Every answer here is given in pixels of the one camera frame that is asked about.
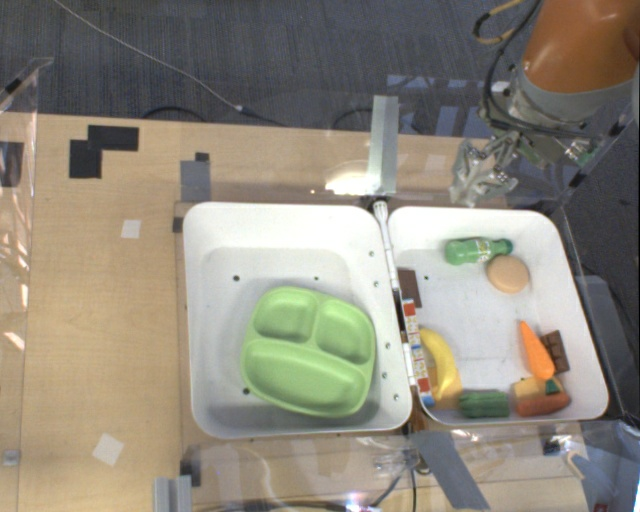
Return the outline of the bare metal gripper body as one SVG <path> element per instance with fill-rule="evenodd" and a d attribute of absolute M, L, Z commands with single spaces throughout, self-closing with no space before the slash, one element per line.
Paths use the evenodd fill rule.
<path fill-rule="evenodd" d="M 512 82 L 492 94 L 492 119 L 513 134 L 516 152 L 537 167 L 566 161 L 584 167 L 598 151 L 586 131 L 597 110 L 588 93 L 557 93 Z"/>

